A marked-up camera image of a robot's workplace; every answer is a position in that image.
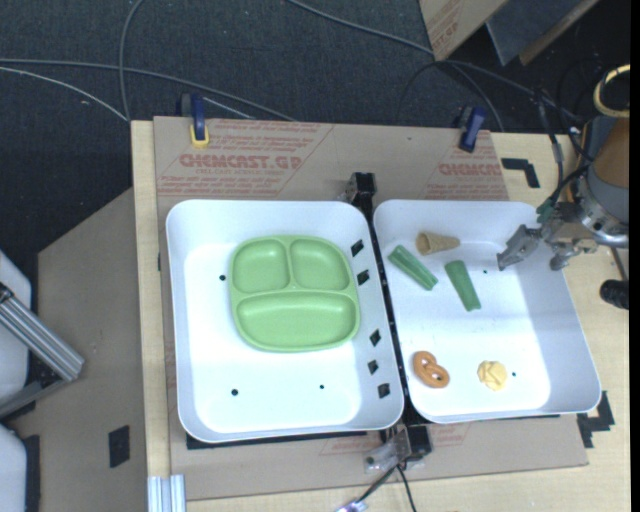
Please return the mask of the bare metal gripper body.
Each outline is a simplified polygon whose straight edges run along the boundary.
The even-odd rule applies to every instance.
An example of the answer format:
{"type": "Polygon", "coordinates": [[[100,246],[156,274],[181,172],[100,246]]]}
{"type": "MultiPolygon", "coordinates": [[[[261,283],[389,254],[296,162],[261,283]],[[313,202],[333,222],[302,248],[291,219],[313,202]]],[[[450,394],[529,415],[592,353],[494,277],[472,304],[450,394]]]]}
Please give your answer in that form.
{"type": "Polygon", "coordinates": [[[629,229],[599,204],[556,202],[540,207],[542,238],[551,245],[629,246],[629,229]]]}

